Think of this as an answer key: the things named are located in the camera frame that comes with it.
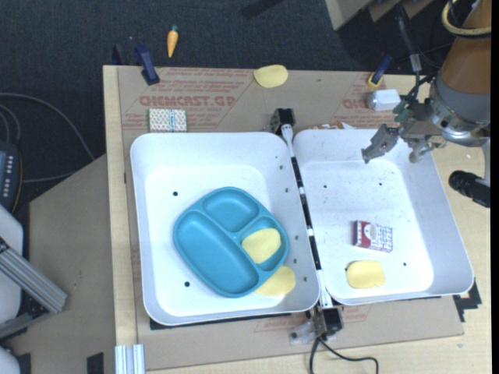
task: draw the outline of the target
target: brown cylinder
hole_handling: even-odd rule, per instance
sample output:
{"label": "brown cylinder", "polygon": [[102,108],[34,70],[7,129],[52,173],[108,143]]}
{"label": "brown cylinder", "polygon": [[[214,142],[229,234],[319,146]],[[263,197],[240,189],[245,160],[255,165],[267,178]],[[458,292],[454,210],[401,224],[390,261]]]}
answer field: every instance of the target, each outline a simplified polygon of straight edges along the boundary
{"label": "brown cylinder", "polygon": [[[477,0],[462,28],[491,26],[492,0]],[[441,78],[451,89],[468,94],[490,94],[492,38],[457,37],[441,68]]]}

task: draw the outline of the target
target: white plastic box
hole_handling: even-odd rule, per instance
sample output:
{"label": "white plastic box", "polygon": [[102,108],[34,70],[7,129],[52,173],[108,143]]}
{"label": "white plastic box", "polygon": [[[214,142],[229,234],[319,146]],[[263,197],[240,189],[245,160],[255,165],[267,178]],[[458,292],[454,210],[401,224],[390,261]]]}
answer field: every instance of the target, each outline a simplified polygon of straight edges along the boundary
{"label": "white plastic box", "polygon": [[[295,137],[324,281],[317,278],[291,157],[280,137],[237,132],[136,139],[131,162],[143,301],[151,319],[178,326],[300,312],[316,305],[323,291],[345,305],[466,292],[473,283],[472,268],[433,158],[412,164],[410,149],[398,143],[365,164],[361,149],[374,132],[304,130]],[[172,229],[179,215],[203,195],[228,186],[258,199],[286,230],[290,248],[284,264],[296,275],[289,294],[226,298],[196,278],[175,250]],[[357,220],[393,228],[393,250],[354,246]],[[369,259],[383,266],[385,284],[350,287],[345,268]]]}

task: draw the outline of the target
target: black floor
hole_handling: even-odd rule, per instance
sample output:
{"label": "black floor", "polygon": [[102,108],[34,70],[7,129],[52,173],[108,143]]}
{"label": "black floor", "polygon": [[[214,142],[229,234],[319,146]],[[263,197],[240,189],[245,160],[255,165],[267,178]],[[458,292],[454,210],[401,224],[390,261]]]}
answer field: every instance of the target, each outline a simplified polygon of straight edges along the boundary
{"label": "black floor", "polygon": [[[439,20],[446,1],[436,0],[411,21],[423,50],[451,41]],[[182,48],[168,60],[165,36],[173,23]],[[279,63],[371,71],[391,55],[397,61],[389,73],[411,72],[393,12],[376,23],[360,12],[335,32],[324,0],[0,0],[0,36],[0,140],[19,138],[25,179],[19,206],[61,181],[35,180],[78,170],[105,152],[101,70],[112,63],[116,44],[130,55],[145,44],[157,66],[254,69]],[[442,63],[446,52],[428,54]]]}

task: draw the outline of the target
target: wooden table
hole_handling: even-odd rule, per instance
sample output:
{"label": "wooden table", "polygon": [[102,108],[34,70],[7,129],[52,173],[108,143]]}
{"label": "wooden table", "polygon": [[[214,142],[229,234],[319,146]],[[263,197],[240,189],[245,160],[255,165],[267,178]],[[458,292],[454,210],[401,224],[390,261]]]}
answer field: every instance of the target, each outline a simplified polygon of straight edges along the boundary
{"label": "wooden table", "polygon": [[[133,291],[132,256],[130,251],[129,215],[127,208],[126,185],[123,181],[125,158],[123,154],[122,114],[120,109],[120,71],[126,68],[105,66],[104,105],[107,134],[107,159],[109,182],[109,206],[111,220],[112,276],[114,282],[115,337],[117,345],[131,346],[138,343],[136,323],[136,305]],[[345,96],[347,90],[341,79],[351,79],[347,72],[290,72],[290,81],[297,76],[303,82],[330,80],[330,86],[315,90],[310,96],[311,104],[328,104],[331,88]],[[411,76],[385,76],[388,88],[406,93],[413,85]],[[278,90],[265,90],[263,99]],[[351,357],[374,356],[380,363],[380,372],[491,372],[491,318],[490,318],[490,210],[451,190],[447,178],[454,170],[461,169],[480,175],[483,171],[483,154],[480,149],[467,149],[449,145],[433,152],[434,160],[444,187],[448,194],[451,208],[458,228],[465,242],[476,283],[482,298],[482,305],[475,310],[465,312],[464,335],[432,340],[411,341],[385,344],[362,348],[341,350]],[[273,358],[258,358],[238,362],[223,362],[209,365],[195,365],[177,369],[156,370],[154,372],[182,373],[234,373],[234,372],[307,372],[308,354],[286,355]],[[314,369],[316,372],[374,372],[372,362],[351,363],[339,361],[329,352],[317,353]]]}

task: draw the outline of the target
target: toy carrot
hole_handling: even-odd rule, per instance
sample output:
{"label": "toy carrot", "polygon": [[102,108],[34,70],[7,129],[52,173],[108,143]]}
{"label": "toy carrot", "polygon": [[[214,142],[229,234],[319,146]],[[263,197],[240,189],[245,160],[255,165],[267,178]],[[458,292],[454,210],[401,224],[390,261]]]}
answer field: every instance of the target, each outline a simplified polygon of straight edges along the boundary
{"label": "toy carrot", "polygon": [[179,40],[179,32],[177,31],[177,26],[172,25],[172,30],[168,32],[168,36],[166,37],[166,48],[168,49],[168,58],[171,58],[173,55],[173,51],[175,50],[175,46],[177,45],[177,41]]}

